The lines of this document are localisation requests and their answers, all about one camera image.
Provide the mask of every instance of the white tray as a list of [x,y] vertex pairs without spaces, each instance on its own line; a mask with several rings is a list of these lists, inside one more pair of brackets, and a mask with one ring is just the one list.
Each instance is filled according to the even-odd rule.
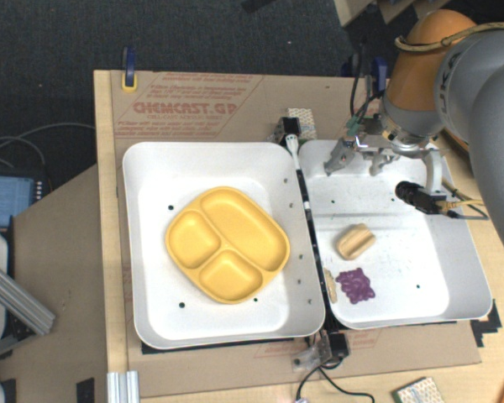
[[[361,268],[375,297],[352,304],[336,283],[333,314],[364,329],[485,316],[491,293],[466,221],[426,215],[399,200],[398,182],[425,185],[421,160],[401,158],[370,176],[371,161],[356,154],[347,169],[327,176],[323,163],[336,141],[306,142],[299,153],[323,266],[334,278]],[[449,170],[444,162],[444,176]],[[376,242],[355,260],[336,250],[339,236],[363,222]]]
[[[153,348],[169,349],[314,334],[325,306],[291,156],[268,143],[132,146],[123,157],[134,324]],[[215,186],[241,190],[286,232],[290,258],[254,299],[227,305],[196,288],[171,260],[165,231]]]

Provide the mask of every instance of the black floor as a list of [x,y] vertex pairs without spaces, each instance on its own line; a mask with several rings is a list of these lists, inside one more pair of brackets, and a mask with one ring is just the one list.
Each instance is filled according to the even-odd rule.
[[[504,21],[504,0],[454,0],[477,23]],[[0,136],[45,124],[93,124],[92,71],[118,69],[126,44],[143,70],[337,76],[363,37],[389,68],[392,43],[417,21],[385,25],[370,7],[342,29],[333,0],[0,0]],[[54,187],[95,163],[87,128],[30,135]],[[0,150],[18,168],[40,166],[23,144]]]

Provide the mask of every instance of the yellow plate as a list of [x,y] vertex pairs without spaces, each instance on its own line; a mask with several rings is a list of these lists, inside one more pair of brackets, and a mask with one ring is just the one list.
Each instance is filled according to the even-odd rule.
[[206,191],[171,222],[166,248],[188,278],[214,300],[240,303],[284,267],[289,240],[280,226],[243,192]]

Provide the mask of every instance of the wooden table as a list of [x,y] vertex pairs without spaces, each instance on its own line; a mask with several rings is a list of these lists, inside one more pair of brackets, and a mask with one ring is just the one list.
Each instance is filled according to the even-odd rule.
[[[314,82],[324,84],[326,80],[319,78],[290,78],[276,76],[272,82],[277,85],[296,85],[301,82],[309,86]],[[338,85],[339,81],[333,80],[332,84]],[[120,244],[118,200],[116,198],[117,171],[114,153],[113,131],[113,99],[111,87],[111,73],[109,71],[96,71],[94,74],[95,99],[96,99],[96,125],[97,125],[97,162],[99,174],[101,232],[102,232],[102,264],[104,277],[104,301],[106,317],[106,339],[108,353],[108,372],[126,372],[129,370],[128,351],[126,343],[126,327],[123,302],[122,278],[122,252]],[[335,111],[329,100],[337,97],[342,104],[346,103],[349,92],[335,93],[329,86],[315,91],[313,102],[318,109],[316,118],[330,118]],[[287,106],[284,100],[294,94],[296,107],[303,107],[303,98],[299,97],[299,88],[288,87],[287,94],[276,97],[271,96],[271,101],[279,100],[281,106]],[[318,135],[323,138],[335,139],[336,133],[329,133],[328,128],[322,128],[318,123]],[[478,197],[477,186],[470,172],[468,160],[462,155],[452,152],[449,155],[449,167],[454,177],[456,186],[466,194]],[[471,222],[470,230],[475,240],[482,264],[489,280],[491,292],[496,299],[496,306],[501,316],[502,328],[498,333],[486,334],[485,347],[480,350],[482,363],[455,368],[430,369],[407,371],[393,374],[378,374],[350,379],[340,379],[340,386],[348,390],[362,390],[375,396],[375,401],[392,401],[391,392],[404,385],[410,384],[424,376],[431,376],[438,384],[447,402],[474,402],[491,403],[499,402],[504,392],[504,248],[489,222]],[[153,397],[143,399],[148,403],[155,402],[256,402],[279,401],[292,402],[298,384],[282,384],[261,386],[238,390],[221,390],[193,395],[172,395],[166,397]],[[332,388],[325,380],[314,380],[307,383],[303,395],[310,401],[365,401],[363,398],[344,396]]]

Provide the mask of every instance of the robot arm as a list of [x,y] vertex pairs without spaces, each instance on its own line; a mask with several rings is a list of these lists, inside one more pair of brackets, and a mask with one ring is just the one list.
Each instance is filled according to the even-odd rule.
[[[474,26],[443,9],[417,23],[407,42],[440,42]],[[448,47],[402,52],[383,97],[381,125],[398,154],[414,154],[444,127],[467,142],[476,182],[504,244],[504,29],[491,28]]]

